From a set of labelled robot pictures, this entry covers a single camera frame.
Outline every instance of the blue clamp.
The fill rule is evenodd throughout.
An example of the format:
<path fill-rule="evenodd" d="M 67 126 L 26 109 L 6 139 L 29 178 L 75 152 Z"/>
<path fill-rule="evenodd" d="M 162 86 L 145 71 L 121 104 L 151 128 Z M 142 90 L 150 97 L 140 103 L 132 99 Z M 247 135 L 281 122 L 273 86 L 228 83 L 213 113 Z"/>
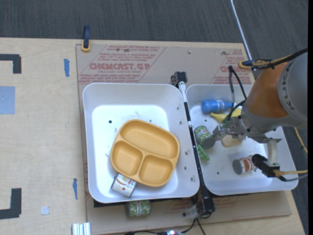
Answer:
<path fill-rule="evenodd" d="M 84 32 L 83 32 L 83 42 L 82 42 L 82 51 L 83 52 L 89 52 L 90 51 L 89 36 L 90 36 L 90 26 L 85 25 L 84 26 Z"/>

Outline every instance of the blue square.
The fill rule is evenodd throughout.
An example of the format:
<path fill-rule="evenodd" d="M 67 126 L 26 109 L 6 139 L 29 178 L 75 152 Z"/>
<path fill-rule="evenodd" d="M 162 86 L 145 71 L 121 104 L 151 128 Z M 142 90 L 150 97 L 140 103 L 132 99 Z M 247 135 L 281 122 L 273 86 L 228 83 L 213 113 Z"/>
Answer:
<path fill-rule="evenodd" d="M 0 86 L 0 114 L 15 114 L 14 86 Z"/>

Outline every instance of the soda can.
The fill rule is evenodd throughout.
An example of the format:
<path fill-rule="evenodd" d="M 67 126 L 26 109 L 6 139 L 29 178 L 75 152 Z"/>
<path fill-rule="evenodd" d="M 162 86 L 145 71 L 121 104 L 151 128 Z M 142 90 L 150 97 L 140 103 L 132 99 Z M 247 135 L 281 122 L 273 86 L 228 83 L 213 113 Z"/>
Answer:
<path fill-rule="evenodd" d="M 250 172 L 254 170 L 254 168 L 255 166 L 253 165 L 252 162 L 252 156 L 244 157 L 241 159 L 235 159 L 233 161 L 233 169 L 238 175 Z"/>
<path fill-rule="evenodd" d="M 194 130 L 194 133 L 196 136 L 197 144 L 200 144 L 203 149 L 209 149 L 215 144 L 214 137 L 204 125 L 198 126 Z"/>
<path fill-rule="evenodd" d="M 136 200 L 126 203 L 126 215 L 128 217 L 147 216 L 151 212 L 149 200 Z"/>
<path fill-rule="evenodd" d="M 130 197 L 134 191 L 136 183 L 136 181 L 118 173 L 118 175 L 114 177 L 111 189 Z"/>

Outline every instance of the orange divided plate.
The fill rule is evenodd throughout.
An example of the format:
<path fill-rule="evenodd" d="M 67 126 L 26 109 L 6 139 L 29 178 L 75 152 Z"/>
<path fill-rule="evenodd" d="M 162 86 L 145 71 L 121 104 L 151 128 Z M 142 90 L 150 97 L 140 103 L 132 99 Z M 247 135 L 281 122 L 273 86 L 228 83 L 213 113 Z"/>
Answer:
<path fill-rule="evenodd" d="M 172 133 L 138 119 L 123 124 L 111 150 L 117 172 L 151 187 L 170 180 L 178 157 L 179 142 Z"/>

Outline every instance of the light wood surface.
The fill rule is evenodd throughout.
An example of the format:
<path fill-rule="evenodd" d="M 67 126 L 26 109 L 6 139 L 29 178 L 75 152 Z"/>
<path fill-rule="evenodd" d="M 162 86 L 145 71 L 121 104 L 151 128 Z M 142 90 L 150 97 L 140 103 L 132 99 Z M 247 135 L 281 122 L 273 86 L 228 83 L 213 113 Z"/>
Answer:
<path fill-rule="evenodd" d="M 132 41 L 93 42 L 139 44 Z M 22 74 L 12 74 L 12 62 L 0 61 L 0 86 L 15 87 L 16 104 L 15 114 L 0 114 L 0 210 L 9 208 L 11 189 L 22 188 L 22 213 L 19 218 L 0 220 L 0 234 L 66 235 L 70 234 L 73 223 L 87 220 L 77 44 L 81 44 L 81 40 L 0 38 L 0 54 L 19 54 L 22 57 Z M 154 44 L 190 47 L 235 45 Z M 65 58 L 69 60 L 70 77 L 65 76 Z M 74 178 L 77 179 L 78 199 L 75 199 L 72 187 Z M 287 191 L 286 195 L 291 215 L 206 224 L 203 228 L 207 234 L 302 235 L 304 231 L 292 193 Z M 45 206 L 50 208 L 49 215 L 41 215 L 41 208 Z M 201 234 L 198 225 L 188 234 Z"/>

